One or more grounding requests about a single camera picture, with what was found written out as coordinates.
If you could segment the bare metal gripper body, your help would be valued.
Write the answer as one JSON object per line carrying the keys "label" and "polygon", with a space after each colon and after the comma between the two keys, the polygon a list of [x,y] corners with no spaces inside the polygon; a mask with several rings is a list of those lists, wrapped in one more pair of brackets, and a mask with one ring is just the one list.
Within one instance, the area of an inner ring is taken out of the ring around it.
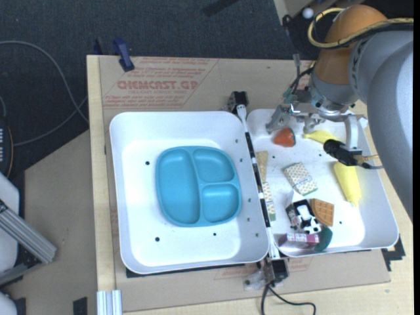
{"label": "bare metal gripper body", "polygon": [[292,89],[283,94],[288,113],[301,123],[342,121],[343,114],[354,103],[353,94],[323,95],[318,89]]}

